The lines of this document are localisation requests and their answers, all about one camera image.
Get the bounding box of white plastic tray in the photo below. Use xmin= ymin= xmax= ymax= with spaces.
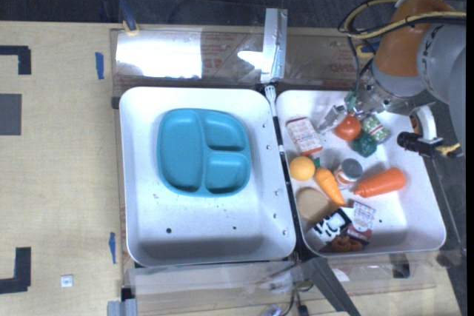
xmin=118 ymin=86 xmax=298 ymax=268
xmin=275 ymin=89 xmax=447 ymax=258

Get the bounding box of white can grey lid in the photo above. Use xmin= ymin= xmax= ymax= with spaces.
xmin=333 ymin=158 xmax=364 ymax=190

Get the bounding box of red and white carton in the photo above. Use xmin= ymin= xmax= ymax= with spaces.
xmin=345 ymin=201 xmax=378 ymax=245

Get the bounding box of yellow orange fruit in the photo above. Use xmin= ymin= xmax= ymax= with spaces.
xmin=288 ymin=155 xmax=317 ymax=182

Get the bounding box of thin black and white rod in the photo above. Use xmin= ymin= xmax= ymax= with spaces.
xmin=264 ymin=84 xmax=298 ymax=223

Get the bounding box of green broccoli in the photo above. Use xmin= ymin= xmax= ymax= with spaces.
xmin=352 ymin=132 xmax=379 ymax=158

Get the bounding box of brown bread slice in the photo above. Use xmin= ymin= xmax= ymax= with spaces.
xmin=296 ymin=186 xmax=335 ymax=223

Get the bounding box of black cylinder on white bracket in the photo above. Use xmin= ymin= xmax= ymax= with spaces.
xmin=396 ymin=105 xmax=445 ymax=159

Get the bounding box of blue divided plate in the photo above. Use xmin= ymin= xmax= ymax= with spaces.
xmin=156 ymin=107 xmax=253 ymax=198

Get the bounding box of green and white can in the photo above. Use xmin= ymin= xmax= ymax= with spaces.
xmin=361 ymin=114 xmax=392 ymax=144

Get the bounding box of brown pretzel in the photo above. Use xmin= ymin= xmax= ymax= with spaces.
xmin=324 ymin=235 xmax=364 ymax=254

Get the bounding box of orange and white carton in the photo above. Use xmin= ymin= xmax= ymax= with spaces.
xmin=285 ymin=116 xmax=324 ymax=158

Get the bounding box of orange round fruit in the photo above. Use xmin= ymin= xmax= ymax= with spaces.
xmin=334 ymin=114 xmax=362 ymax=142

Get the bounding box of orange bottle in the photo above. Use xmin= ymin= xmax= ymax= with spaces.
xmin=353 ymin=167 xmax=407 ymax=199

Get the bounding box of black and white carton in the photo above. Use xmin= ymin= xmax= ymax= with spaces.
xmin=306 ymin=206 xmax=355 ymax=247

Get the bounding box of orange carrot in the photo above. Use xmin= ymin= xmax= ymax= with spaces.
xmin=313 ymin=157 xmax=347 ymax=207

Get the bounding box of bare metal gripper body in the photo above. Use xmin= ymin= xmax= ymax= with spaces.
xmin=351 ymin=72 xmax=435 ymax=117

